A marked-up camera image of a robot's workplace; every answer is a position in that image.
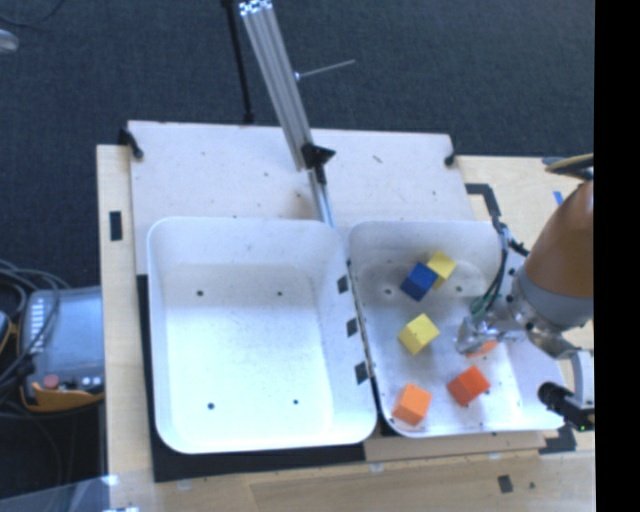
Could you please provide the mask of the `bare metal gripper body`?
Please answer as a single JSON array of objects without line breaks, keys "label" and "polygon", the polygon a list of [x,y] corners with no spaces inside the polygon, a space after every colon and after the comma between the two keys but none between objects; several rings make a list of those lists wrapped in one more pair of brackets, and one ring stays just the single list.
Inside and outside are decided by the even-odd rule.
[{"label": "bare metal gripper body", "polygon": [[541,316],[527,301],[501,302],[488,299],[474,301],[474,323],[477,333],[482,324],[500,329],[502,341],[529,341],[551,358],[570,358],[576,346],[565,337],[565,328]]}]

